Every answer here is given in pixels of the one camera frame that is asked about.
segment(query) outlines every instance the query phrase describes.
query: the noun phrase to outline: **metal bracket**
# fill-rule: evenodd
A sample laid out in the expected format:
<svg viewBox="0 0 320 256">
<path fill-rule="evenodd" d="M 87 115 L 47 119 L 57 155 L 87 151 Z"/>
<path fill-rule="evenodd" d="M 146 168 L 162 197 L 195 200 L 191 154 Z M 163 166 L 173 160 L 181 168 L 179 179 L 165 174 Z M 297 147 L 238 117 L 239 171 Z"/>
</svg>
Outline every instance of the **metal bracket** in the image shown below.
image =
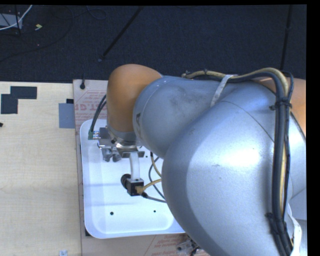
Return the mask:
<svg viewBox="0 0 320 256">
<path fill-rule="evenodd" d="M 109 162 L 118 162 L 122 158 L 129 158 L 130 153 L 138 152 L 138 157 L 145 156 L 144 151 L 139 151 L 136 145 L 123 145 L 111 138 L 107 127 L 100 127 L 99 131 L 93 132 L 93 140 L 98 140 L 98 147 L 101 149 L 103 160 Z"/>
</svg>

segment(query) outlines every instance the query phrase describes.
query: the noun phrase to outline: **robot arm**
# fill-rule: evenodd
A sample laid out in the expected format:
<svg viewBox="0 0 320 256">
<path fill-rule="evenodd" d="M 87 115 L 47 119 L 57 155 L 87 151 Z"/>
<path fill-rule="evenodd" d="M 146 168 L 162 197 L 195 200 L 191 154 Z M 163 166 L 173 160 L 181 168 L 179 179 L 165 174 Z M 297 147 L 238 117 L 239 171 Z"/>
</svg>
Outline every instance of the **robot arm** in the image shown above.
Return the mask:
<svg viewBox="0 0 320 256">
<path fill-rule="evenodd" d="M 124 147 L 141 143 L 163 159 L 162 188 L 170 211 L 213 256 L 282 256 L 293 250 L 293 222 L 280 213 L 286 226 L 280 225 L 279 237 L 273 234 L 279 230 L 277 218 L 270 213 L 274 196 L 285 201 L 281 205 L 286 211 L 290 198 L 306 187 L 305 89 L 293 91 L 292 111 L 298 114 L 289 116 L 287 127 L 290 175 L 281 174 L 287 181 L 277 182 L 286 181 L 286 186 L 276 185 L 282 191 L 275 192 L 275 165 L 283 170 L 288 158 L 275 156 L 276 145 L 286 136 L 284 131 L 277 137 L 288 103 L 279 98 L 289 92 L 284 88 L 281 94 L 280 85 L 275 89 L 268 79 L 259 80 L 265 86 L 257 83 L 267 73 L 235 77 L 237 82 L 227 83 L 214 106 L 221 79 L 162 76 L 135 64 L 117 68 L 109 78 L 111 137 Z M 275 102 L 282 111 L 270 109 Z"/>
</svg>

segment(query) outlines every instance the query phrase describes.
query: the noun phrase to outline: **white plastic tray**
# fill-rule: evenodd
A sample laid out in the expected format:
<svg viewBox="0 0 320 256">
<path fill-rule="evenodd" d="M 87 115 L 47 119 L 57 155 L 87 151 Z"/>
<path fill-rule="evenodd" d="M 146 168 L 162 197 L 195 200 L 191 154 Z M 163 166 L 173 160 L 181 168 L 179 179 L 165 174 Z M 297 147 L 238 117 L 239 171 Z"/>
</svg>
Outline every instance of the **white plastic tray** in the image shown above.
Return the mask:
<svg viewBox="0 0 320 256">
<path fill-rule="evenodd" d="M 118 162 L 103 160 L 97 140 L 88 140 L 92 120 L 85 121 L 80 128 L 81 158 L 83 172 L 84 224 L 88 233 L 99 239 L 141 235 L 184 233 L 166 203 L 130 196 L 121 184 L 121 177 L 130 174 L 129 158 Z M 95 130 L 106 126 L 106 120 L 98 119 Z M 139 158 L 140 177 L 144 184 L 150 182 L 149 169 L 152 164 L 150 151 L 145 147 L 144 157 Z M 156 162 L 159 170 L 162 159 Z M 153 180 L 159 179 L 154 169 Z M 162 192 L 161 183 L 157 188 Z M 153 186 L 146 190 L 150 197 L 162 199 Z"/>
</svg>

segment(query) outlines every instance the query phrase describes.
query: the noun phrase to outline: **white cable tie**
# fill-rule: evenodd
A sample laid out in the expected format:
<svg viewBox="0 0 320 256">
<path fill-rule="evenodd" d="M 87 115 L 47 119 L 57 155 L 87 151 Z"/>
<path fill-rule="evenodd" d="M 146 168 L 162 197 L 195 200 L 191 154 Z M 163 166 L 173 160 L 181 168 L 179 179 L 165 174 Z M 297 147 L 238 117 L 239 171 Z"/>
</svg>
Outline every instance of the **white cable tie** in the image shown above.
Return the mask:
<svg viewBox="0 0 320 256">
<path fill-rule="evenodd" d="M 298 221 L 292 216 L 292 211 L 290 205 L 288 204 L 287 214 L 293 222 L 294 230 L 293 230 L 293 248 L 290 256 L 300 256 L 300 244 L 302 239 L 302 229 Z"/>
<path fill-rule="evenodd" d="M 229 78 L 233 77 L 233 76 L 236 76 L 236 74 L 226 74 L 220 84 L 218 85 L 217 89 L 215 90 L 215 93 L 212 97 L 212 100 L 211 100 L 211 104 L 210 104 L 210 107 L 212 107 L 213 105 L 216 104 L 217 100 L 220 98 L 220 95 L 222 93 L 222 91 L 224 90 L 226 84 L 227 84 L 227 81 L 229 80 Z"/>
</svg>

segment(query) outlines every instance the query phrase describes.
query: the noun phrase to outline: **black cable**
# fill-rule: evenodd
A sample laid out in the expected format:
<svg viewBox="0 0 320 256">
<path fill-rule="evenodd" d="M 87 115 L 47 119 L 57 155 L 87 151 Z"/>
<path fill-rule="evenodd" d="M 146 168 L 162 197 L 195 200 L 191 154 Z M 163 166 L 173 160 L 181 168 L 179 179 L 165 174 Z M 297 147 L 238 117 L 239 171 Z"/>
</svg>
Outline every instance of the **black cable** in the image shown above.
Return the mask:
<svg viewBox="0 0 320 256">
<path fill-rule="evenodd" d="M 4 57 L 3 59 L 0 59 L 0 64 L 1 64 L 2 62 L 6 61 L 7 59 L 12 58 L 12 57 L 19 56 L 19 55 L 23 55 L 23 54 L 27 54 L 27 53 L 32 53 L 32 52 L 35 52 L 35 51 L 38 51 L 38 50 L 41 50 L 41 49 L 45 49 L 45 48 L 48 48 L 48 47 L 56 44 L 57 42 L 59 42 L 60 40 L 62 40 L 63 38 L 65 38 L 65 37 L 67 36 L 67 34 L 71 31 L 71 28 L 72 28 L 72 26 L 73 26 L 73 24 L 74 24 L 74 19 L 75 19 L 76 17 L 79 17 L 80 15 L 83 15 L 83 14 L 85 14 L 85 13 L 90 13 L 90 15 L 91 15 L 92 17 L 94 17 L 95 19 L 97 19 L 97 20 L 103 20 L 103 19 L 105 19 L 105 18 L 107 17 L 107 16 L 106 16 L 105 18 L 97 18 L 96 16 L 94 16 L 94 15 L 91 13 L 92 10 L 101 10 L 101 11 L 104 12 L 103 9 L 99 9 L 99 8 L 94 8 L 94 9 L 88 9 L 88 8 L 87 8 L 86 11 L 81 12 L 81 13 L 79 13 L 79 14 L 77 14 L 77 15 L 74 15 L 73 11 L 72 11 L 68 6 L 65 6 L 65 5 L 61 5 L 61 6 L 62 6 L 63 8 L 66 8 L 66 9 L 70 12 L 71 15 L 68 16 L 68 17 L 61 17 L 61 16 L 57 16 L 55 13 L 52 13 L 52 12 L 51 12 L 51 14 L 52 14 L 52 16 L 54 16 L 55 18 L 58 18 L 58 19 L 71 20 L 70 25 L 69 25 L 69 27 L 68 27 L 68 29 L 67 29 L 67 31 L 66 31 L 65 34 L 63 34 L 63 35 L 62 35 L 60 38 L 58 38 L 57 40 L 49 43 L 48 45 L 38 46 L 37 48 L 31 49 L 31 50 L 26 50 L 26 51 L 23 51 L 23 52 L 14 53 L 14 54 L 12 54 L 12 55 L 9 55 L 9 56 L 7 56 L 7 57 Z"/>
<path fill-rule="evenodd" d="M 143 193 L 141 194 L 141 196 L 142 196 L 143 198 L 150 199 L 150 200 L 154 200 L 154 201 L 157 201 L 157 202 L 161 202 L 161 203 L 165 203 L 165 204 L 167 203 L 165 200 L 161 200 L 161 199 L 158 199 L 158 198 L 149 196 L 146 192 L 143 192 Z"/>
<path fill-rule="evenodd" d="M 286 20 L 286 27 L 285 27 L 285 34 L 284 34 L 284 41 L 283 41 L 283 48 L 282 48 L 282 57 L 281 57 L 281 63 L 280 63 L 280 70 L 283 70 L 284 69 L 284 65 L 285 65 L 285 58 L 286 58 L 289 30 L 290 30 L 291 17 L 292 17 L 292 7 L 293 7 L 293 5 L 289 4 L 288 16 L 287 16 L 287 20 Z"/>
<path fill-rule="evenodd" d="M 221 77 L 210 76 L 213 80 L 221 81 Z M 230 83 L 240 83 L 248 80 L 252 80 L 258 77 L 270 77 L 275 83 L 276 102 L 274 105 L 275 112 L 275 131 L 274 131 L 274 147 L 273 147 L 273 163 L 272 163 L 272 192 L 271 192 L 271 204 L 272 213 L 267 214 L 270 225 L 273 229 L 273 237 L 277 244 L 278 251 L 281 256 L 289 256 L 292 251 L 292 244 L 287 232 L 286 224 L 283 220 L 281 211 L 281 180 L 282 180 L 282 160 L 283 150 L 285 147 L 285 140 L 287 134 L 287 121 L 286 113 L 288 107 L 288 99 L 284 98 L 284 90 L 281 81 L 278 77 L 269 71 L 256 72 L 246 76 L 235 76 L 230 79 Z"/>
<path fill-rule="evenodd" d="M 58 8 L 59 7 L 59 5 L 57 5 L 57 6 L 52 6 L 52 5 L 41 5 L 41 6 L 39 6 L 39 5 L 33 5 L 33 9 L 36 9 L 36 8 L 41 8 L 41 9 L 49 9 L 50 10 L 50 14 L 53 16 L 53 17 L 55 17 L 55 18 L 57 18 L 57 19 L 60 19 L 60 17 L 57 17 L 56 15 L 55 15 L 55 13 L 53 13 L 52 12 L 52 9 L 54 9 L 54 8 Z M 37 21 L 38 23 L 40 23 L 41 24 L 41 28 L 43 28 L 43 27 L 48 27 L 49 26 L 49 24 L 51 24 L 52 23 L 52 20 L 50 20 L 50 21 L 48 21 L 47 22 L 47 20 L 38 20 Z M 21 30 L 21 34 L 24 36 L 24 35 L 29 35 L 29 34 L 31 34 L 31 33 L 35 33 L 35 34 L 39 34 L 39 28 L 37 28 L 37 29 L 35 29 L 33 26 L 30 26 L 30 30 L 27 30 L 27 27 L 25 26 L 24 28 L 24 30 L 22 31 Z M 1 33 L 1 36 L 14 36 L 14 37 L 16 37 L 16 34 L 3 34 L 3 33 Z"/>
<path fill-rule="evenodd" d="M 283 74 L 289 76 L 290 78 L 290 86 L 288 91 L 288 102 L 291 101 L 292 93 L 294 90 L 294 77 L 290 72 L 282 71 Z M 289 120 L 290 120 L 290 109 L 289 105 L 286 106 L 286 132 L 285 132 L 285 153 L 286 153 L 286 163 L 285 163 L 285 181 L 284 181 L 284 195 L 283 195 L 283 214 L 282 219 L 284 220 L 286 207 L 287 207 L 287 199 L 288 199 L 288 193 L 286 191 L 288 190 L 288 184 L 289 184 L 289 174 L 290 174 L 290 164 L 291 164 L 291 155 L 290 155 L 290 143 L 289 143 Z"/>
<path fill-rule="evenodd" d="M 9 23 L 9 21 L 6 19 L 6 17 L 5 17 L 2 13 L 0 13 L 0 14 L 1 14 L 2 18 L 5 20 L 5 22 L 8 24 L 8 26 L 10 26 L 10 23 Z"/>
<path fill-rule="evenodd" d="M 59 41 L 62 40 L 63 38 L 65 38 L 66 35 L 70 32 L 70 30 L 71 30 L 71 28 L 72 28 L 72 26 L 73 26 L 73 22 L 74 22 L 72 10 L 71 10 L 69 7 L 67 7 L 67 6 L 65 6 L 65 8 L 67 8 L 67 10 L 69 10 L 70 13 L 71 13 L 71 18 L 70 18 L 70 19 L 71 19 L 71 23 L 70 23 L 70 25 L 69 25 L 66 33 L 64 33 L 64 34 L 63 34 L 60 38 L 58 38 L 57 40 L 55 40 L 55 41 L 53 41 L 53 42 L 51 42 L 51 43 L 49 43 L 49 44 L 47 44 L 47 45 L 39 46 L 39 47 L 34 48 L 34 49 L 31 49 L 31 50 L 26 50 L 26 51 L 23 51 L 23 52 L 14 53 L 14 54 L 12 54 L 12 55 L 9 55 L 9 56 L 7 56 L 7 57 L 4 57 L 3 59 L 0 60 L 0 64 L 1 64 L 2 62 L 6 61 L 7 59 L 12 58 L 12 57 L 19 56 L 19 55 L 23 55 L 23 54 L 27 54 L 27 53 L 32 53 L 32 52 L 35 52 L 35 51 L 39 51 L 39 50 L 41 50 L 41 49 L 48 48 L 48 47 L 54 45 L 55 43 L 59 42 Z"/>
<path fill-rule="evenodd" d="M 16 27 L 18 28 L 19 31 L 19 36 L 21 36 L 21 30 L 19 26 L 19 21 L 18 21 L 18 11 L 17 11 L 17 5 L 14 5 L 14 11 L 15 11 L 15 20 L 16 20 Z"/>
<path fill-rule="evenodd" d="M 123 29 L 120 31 L 120 33 L 115 37 L 115 39 L 112 41 L 110 46 L 105 50 L 105 52 L 102 54 L 102 56 L 98 59 L 98 62 L 101 62 L 106 58 L 106 55 L 108 52 L 114 47 L 114 45 L 117 43 L 117 41 L 120 39 L 120 37 L 125 33 L 127 28 L 131 25 L 131 23 L 135 20 L 135 18 L 138 16 L 138 14 L 142 11 L 144 6 L 139 6 L 138 10 L 135 11 L 131 19 L 127 22 L 127 24 L 123 27 Z"/>
<path fill-rule="evenodd" d="M 83 73 L 82 73 L 82 82 L 81 82 L 81 84 L 80 84 L 80 86 L 79 86 L 81 90 L 84 90 L 84 89 L 86 88 L 85 81 L 86 81 L 86 80 L 85 80 L 85 73 L 83 72 Z"/>
<path fill-rule="evenodd" d="M 94 131 L 94 128 L 95 128 L 95 124 L 96 124 L 96 121 L 99 117 L 99 114 L 101 112 L 101 110 L 104 108 L 104 106 L 106 105 L 107 101 L 104 102 L 104 100 L 106 99 L 107 95 L 104 95 L 98 105 L 98 107 L 96 108 L 95 110 L 95 113 L 94 113 L 94 116 L 93 116 L 93 119 L 92 119 L 92 123 L 91 123 L 91 126 L 90 126 L 90 132 L 93 132 Z"/>
<path fill-rule="evenodd" d="M 152 170 L 153 167 L 154 167 L 154 165 L 151 164 L 150 169 L 149 169 L 149 173 L 148 173 L 148 174 L 149 174 L 149 180 L 150 180 L 150 182 L 153 182 L 153 180 L 152 180 L 152 178 L 151 178 L 151 170 Z M 165 199 L 165 196 L 161 193 L 161 191 L 158 189 L 158 187 L 156 186 L 156 184 L 153 184 L 153 187 L 154 187 L 155 190 L 158 192 L 158 194 L 159 194 L 163 199 Z"/>
<path fill-rule="evenodd" d="M 102 20 L 105 20 L 106 18 L 107 18 L 107 13 L 106 13 L 106 11 L 104 10 L 104 9 L 101 9 L 101 8 L 92 8 L 92 9 L 89 9 L 89 7 L 88 7 L 88 5 L 86 5 L 86 9 L 87 9 L 87 11 L 88 11 L 88 13 L 92 16 L 92 17 L 94 17 L 96 20 L 100 20 L 100 21 L 102 21 Z M 95 15 L 93 15 L 93 13 L 92 13 L 92 11 L 102 11 L 103 13 L 104 13 L 104 17 L 97 17 L 97 16 L 95 16 Z"/>
</svg>

